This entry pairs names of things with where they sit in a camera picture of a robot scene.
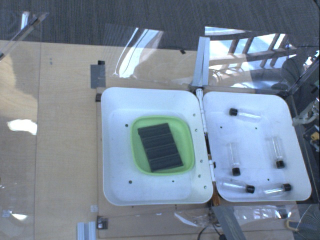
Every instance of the black cable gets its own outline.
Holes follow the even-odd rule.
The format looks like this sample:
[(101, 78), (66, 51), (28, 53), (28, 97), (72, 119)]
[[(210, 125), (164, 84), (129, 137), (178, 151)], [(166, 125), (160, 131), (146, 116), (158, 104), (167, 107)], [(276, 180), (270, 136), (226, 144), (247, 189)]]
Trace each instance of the black cable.
[(217, 230), (216, 225), (215, 225), (214, 223), (212, 223), (212, 226), (213, 226), (215, 232), (219, 235), (219, 237), (221, 237), (221, 234), (220, 234), (219, 231)]
[(207, 229), (207, 227), (208, 227), (208, 226), (204, 227), (204, 228), (199, 232), (198, 237), (197, 237), (196, 240), (200, 240), (200, 237), (201, 237), (202, 233)]

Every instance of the gray carpet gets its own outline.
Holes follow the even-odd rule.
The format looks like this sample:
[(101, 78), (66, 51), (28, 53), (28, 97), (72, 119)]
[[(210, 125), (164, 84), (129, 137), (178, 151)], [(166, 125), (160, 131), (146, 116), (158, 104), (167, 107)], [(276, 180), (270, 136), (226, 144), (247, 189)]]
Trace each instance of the gray carpet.
[[(312, 0), (0, 0), (0, 8), (49, 12), (42, 40), (54, 43), (105, 45), (106, 24), (163, 30), (167, 46), (193, 50), (204, 26), (319, 36)], [(1, 19), (0, 39), (9, 24)]]

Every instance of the green tray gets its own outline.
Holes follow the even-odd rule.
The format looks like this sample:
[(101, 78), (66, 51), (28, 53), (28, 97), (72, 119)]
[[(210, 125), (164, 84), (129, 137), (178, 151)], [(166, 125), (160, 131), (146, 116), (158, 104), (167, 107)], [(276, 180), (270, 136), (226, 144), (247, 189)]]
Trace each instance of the green tray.
[[(138, 128), (168, 123), (183, 166), (151, 172)], [(176, 175), (185, 173), (195, 164), (194, 145), (188, 125), (175, 116), (153, 115), (137, 118), (131, 125), (131, 150), (136, 167), (148, 175)]]

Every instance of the plastic vial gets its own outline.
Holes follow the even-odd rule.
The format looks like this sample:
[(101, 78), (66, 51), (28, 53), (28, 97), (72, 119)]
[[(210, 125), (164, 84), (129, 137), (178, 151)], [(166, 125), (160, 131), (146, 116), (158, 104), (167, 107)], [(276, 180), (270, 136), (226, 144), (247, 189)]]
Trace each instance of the plastic vial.
[(228, 156), (230, 161), (230, 166), (232, 168), (232, 175), (239, 176), (240, 173), (240, 161), (238, 153), (238, 145), (234, 142), (229, 143), (228, 145)]
[(235, 180), (231, 178), (223, 178), (220, 181), (220, 186), (223, 190), (229, 190), (239, 193), (251, 193), (255, 192), (255, 187), (252, 185), (248, 185), (243, 181)]
[(278, 137), (271, 138), (271, 152), (272, 157), (275, 160), (275, 165), (278, 169), (284, 168), (284, 150), (281, 145), (281, 139)]
[(230, 108), (229, 115), (237, 117), (244, 121), (249, 121), (252, 123), (259, 122), (261, 119), (261, 115), (257, 112), (251, 112), (242, 109)]
[(280, 196), (285, 192), (291, 191), (292, 187), (289, 183), (272, 184), (262, 188), (262, 194), (266, 197)]

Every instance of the black cap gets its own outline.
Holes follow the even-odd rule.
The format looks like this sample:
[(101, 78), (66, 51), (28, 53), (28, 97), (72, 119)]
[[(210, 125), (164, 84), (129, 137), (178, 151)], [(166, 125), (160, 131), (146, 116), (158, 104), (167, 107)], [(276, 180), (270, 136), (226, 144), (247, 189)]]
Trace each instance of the black cap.
[(255, 186), (246, 185), (246, 186), (245, 186), (245, 191), (248, 192), (248, 193), (253, 194), (253, 193), (255, 192)]
[(276, 167), (277, 167), (278, 169), (285, 168), (285, 163), (284, 163), (284, 161), (278, 160), (278, 161), (276, 161), (275, 163), (276, 163)]
[(232, 175), (239, 176), (240, 175), (240, 168), (238, 168), (238, 167), (232, 168)]
[(238, 109), (230, 108), (230, 110), (229, 110), (229, 115), (230, 115), (230, 116), (236, 116), (236, 115), (238, 115)]
[(289, 183), (283, 184), (284, 191), (290, 191), (291, 185)]

